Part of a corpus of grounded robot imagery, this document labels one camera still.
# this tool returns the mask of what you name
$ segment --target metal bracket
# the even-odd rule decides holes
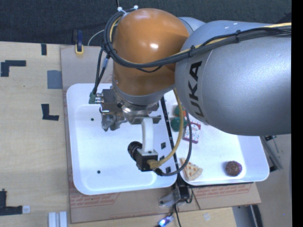
[[[266,140],[266,141],[273,140],[274,138],[276,138],[276,135],[268,135],[268,136],[265,136],[265,140]]]
[[[48,213],[48,227],[67,227],[66,211]]]
[[[142,116],[142,117],[138,116],[138,117],[135,117],[133,119],[133,121],[131,121],[130,123],[131,124],[141,124],[141,122],[143,121],[143,119],[146,118],[146,117],[147,116]],[[157,124],[161,120],[161,115],[159,115],[159,116],[148,116],[148,118],[152,119],[152,123]]]
[[[278,170],[283,169],[283,166],[282,166],[278,156],[272,150],[271,146],[267,142],[268,140],[266,140],[266,137],[265,136],[260,136],[260,139],[261,139],[261,143],[263,145],[263,148],[268,152],[269,157],[270,157],[272,163],[274,164],[275,169],[278,169]]]
[[[181,199],[179,188],[176,187],[168,195],[159,199],[159,207],[171,207]]]
[[[101,94],[97,94],[96,104],[101,104],[101,113],[124,117],[121,107],[117,106],[116,98],[111,89],[103,89]]]

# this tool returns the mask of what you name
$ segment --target chocolate cookie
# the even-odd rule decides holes
[[[242,165],[236,161],[229,161],[225,166],[225,171],[229,176],[237,176],[242,171]]]

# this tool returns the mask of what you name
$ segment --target white tray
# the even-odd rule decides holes
[[[100,84],[98,92],[111,84]],[[175,183],[176,175],[157,176],[154,172],[141,172],[127,151],[132,141],[142,142],[141,125],[121,124],[115,131],[101,128],[100,105],[90,105],[89,94],[93,84],[75,84],[67,91],[68,121],[71,144],[73,181],[83,194],[104,194],[151,188],[168,187]],[[161,105],[152,116],[162,119],[154,126],[154,149],[159,157],[171,151]],[[163,164],[176,170],[173,158]]]
[[[173,92],[165,96],[169,118],[174,117],[173,111],[177,102]],[[190,115],[190,119],[199,122]],[[237,136],[220,131],[202,122],[197,144],[192,144],[190,162],[203,169],[202,174],[193,181],[187,181],[183,171],[181,176],[190,185],[213,185],[230,183],[247,183],[265,180],[269,175],[269,166],[258,136]],[[174,142],[178,132],[172,130]],[[176,152],[180,166],[180,158],[186,158],[189,142],[181,140]],[[239,162],[243,170],[236,176],[228,176],[224,167],[228,161]]]

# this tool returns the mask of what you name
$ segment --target white bracket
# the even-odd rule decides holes
[[[48,227],[67,227],[66,212],[48,213]]]
[[[144,117],[142,122],[142,152],[153,152],[153,119]]]

